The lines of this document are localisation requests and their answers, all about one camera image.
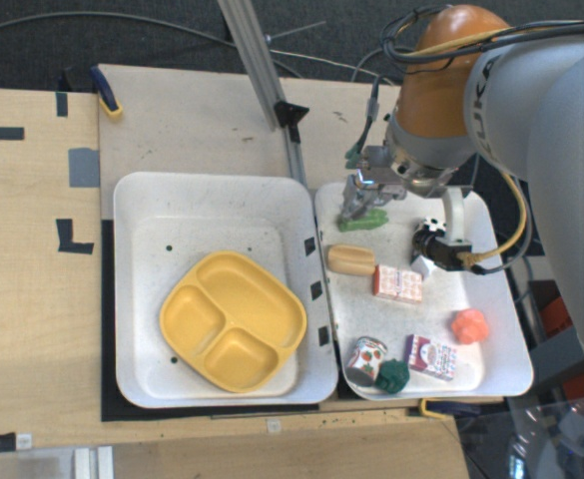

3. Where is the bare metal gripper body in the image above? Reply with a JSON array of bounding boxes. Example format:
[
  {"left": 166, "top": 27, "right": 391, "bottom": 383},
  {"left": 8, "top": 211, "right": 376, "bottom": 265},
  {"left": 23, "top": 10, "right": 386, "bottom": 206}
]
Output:
[{"left": 354, "top": 144, "right": 456, "bottom": 204}]

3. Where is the light green toy vegetable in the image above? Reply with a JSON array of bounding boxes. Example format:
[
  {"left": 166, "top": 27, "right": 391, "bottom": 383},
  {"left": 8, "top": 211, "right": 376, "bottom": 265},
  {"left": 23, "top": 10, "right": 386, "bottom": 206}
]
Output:
[{"left": 335, "top": 208, "right": 390, "bottom": 234}]

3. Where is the tan toy bread roll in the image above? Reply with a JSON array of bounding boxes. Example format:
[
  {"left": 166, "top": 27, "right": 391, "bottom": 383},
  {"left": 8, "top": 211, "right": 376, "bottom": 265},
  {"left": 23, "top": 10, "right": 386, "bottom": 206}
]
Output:
[{"left": 325, "top": 243, "right": 377, "bottom": 276}]

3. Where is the white carton with black spots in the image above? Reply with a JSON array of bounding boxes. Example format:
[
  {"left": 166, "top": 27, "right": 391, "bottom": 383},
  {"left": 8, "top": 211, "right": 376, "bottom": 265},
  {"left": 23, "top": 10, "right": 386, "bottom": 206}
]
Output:
[{"left": 409, "top": 216, "right": 450, "bottom": 279}]

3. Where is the pink and white carton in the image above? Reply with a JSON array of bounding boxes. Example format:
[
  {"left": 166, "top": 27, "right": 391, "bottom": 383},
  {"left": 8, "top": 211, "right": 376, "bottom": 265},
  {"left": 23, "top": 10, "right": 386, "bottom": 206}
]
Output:
[{"left": 371, "top": 263, "right": 424, "bottom": 305}]

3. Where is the white plastic tray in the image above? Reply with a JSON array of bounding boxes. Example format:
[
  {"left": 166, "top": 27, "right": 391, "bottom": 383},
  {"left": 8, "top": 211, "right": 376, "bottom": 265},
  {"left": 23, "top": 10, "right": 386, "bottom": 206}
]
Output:
[
  {"left": 113, "top": 171, "right": 340, "bottom": 409},
  {"left": 313, "top": 181, "right": 535, "bottom": 402}
]

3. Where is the small can with strawberries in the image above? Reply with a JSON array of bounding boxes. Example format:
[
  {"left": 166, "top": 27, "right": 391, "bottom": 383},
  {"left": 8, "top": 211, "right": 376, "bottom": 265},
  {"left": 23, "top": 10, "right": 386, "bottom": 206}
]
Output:
[{"left": 345, "top": 335, "right": 389, "bottom": 388}]

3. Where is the orange lumpy toy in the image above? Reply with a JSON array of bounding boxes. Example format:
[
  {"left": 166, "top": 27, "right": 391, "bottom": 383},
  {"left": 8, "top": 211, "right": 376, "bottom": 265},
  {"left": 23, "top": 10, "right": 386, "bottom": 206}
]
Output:
[{"left": 450, "top": 307, "right": 489, "bottom": 346}]

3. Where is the yellow divided plate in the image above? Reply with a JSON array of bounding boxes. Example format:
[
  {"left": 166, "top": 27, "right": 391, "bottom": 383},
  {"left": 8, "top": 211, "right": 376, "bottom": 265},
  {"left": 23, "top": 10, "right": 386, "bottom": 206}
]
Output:
[{"left": 159, "top": 249, "right": 308, "bottom": 394}]

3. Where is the purple and white carton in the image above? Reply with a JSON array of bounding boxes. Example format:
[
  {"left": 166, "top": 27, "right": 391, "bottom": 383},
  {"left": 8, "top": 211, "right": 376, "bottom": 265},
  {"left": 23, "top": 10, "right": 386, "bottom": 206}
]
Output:
[{"left": 403, "top": 333, "right": 459, "bottom": 382}]

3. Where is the pale wood board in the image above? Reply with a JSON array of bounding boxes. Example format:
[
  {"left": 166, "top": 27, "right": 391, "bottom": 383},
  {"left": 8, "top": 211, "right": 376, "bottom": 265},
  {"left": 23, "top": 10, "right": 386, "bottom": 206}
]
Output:
[{"left": 97, "top": 63, "right": 505, "bottom": 421}]

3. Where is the dark green toy broccoli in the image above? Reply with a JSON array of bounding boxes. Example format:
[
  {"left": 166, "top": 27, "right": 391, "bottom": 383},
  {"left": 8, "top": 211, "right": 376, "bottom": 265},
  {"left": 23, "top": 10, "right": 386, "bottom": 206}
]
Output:
[{"left": 373, "top": 358, "right": 412, "bottom": 395}]

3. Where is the black cylinder on white bracket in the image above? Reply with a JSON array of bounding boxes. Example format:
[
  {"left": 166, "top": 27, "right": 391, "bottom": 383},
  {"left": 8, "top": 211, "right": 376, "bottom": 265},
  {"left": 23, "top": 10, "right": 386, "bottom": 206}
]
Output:
[{"left": 411, "top": 186, "right": 474, "bottom": 272}]

